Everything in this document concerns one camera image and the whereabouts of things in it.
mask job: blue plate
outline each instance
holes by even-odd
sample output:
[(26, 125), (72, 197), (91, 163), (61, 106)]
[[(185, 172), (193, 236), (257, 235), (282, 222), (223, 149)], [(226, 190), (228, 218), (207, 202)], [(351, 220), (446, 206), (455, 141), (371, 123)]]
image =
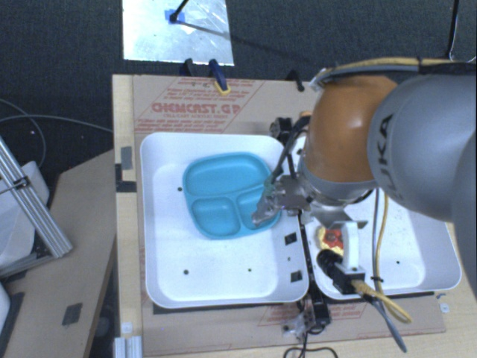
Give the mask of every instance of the blue plate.
[(270, 173), (262, 159), (244, 152), (191, 163), (184, 172), (183, 188), (195, 227), (212, 239), (232, 239), (270, 228), (279, 214), (259, 227), (251, 217)]

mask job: metal frame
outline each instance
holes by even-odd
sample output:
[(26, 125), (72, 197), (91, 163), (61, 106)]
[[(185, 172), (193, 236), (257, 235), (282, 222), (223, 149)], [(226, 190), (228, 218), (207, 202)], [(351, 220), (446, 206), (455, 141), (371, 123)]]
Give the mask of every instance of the metal frame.
[(0, 269), (0, 278), (37, 266), (51, 259), (60, 258), (70, 252), (73, 249), (71, 242), (51, 217), (50, 212), (38, 197), (30, 184), (30, 180), (23, 173), (21, 166), (1, 136), (0, 178), (7, 186), (7, 189), (1, 191), (0, 195), (5, 192), (12, 193), (51, 254), (51, 256), (37, 258), (37, 255), (33, 252), (30, 256), (14, 262), (7, 268)]

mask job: black connector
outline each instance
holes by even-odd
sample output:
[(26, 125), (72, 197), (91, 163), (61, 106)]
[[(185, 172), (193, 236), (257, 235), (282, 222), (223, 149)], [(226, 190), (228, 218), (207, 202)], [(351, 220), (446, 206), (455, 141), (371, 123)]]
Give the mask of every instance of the black connector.
[(343, 257), (330, 249), (323, 249), (317, 256), (317, 263), (321, 270), (333, 280), (333, 286), (342, 295), (356, 293), (352, 280), (364, 280), (365, 273), (362, 269), (345, 269), (342, 266)]

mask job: metal plate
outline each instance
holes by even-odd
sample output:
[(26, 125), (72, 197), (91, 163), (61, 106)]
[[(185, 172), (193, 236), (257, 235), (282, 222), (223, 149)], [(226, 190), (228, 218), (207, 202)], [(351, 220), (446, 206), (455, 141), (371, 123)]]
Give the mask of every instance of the metal plate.
[(176, 24), (168, 21), (182, 0), (123, 0), (125, 60), (233, 66), (225, 0), (190, 0)]

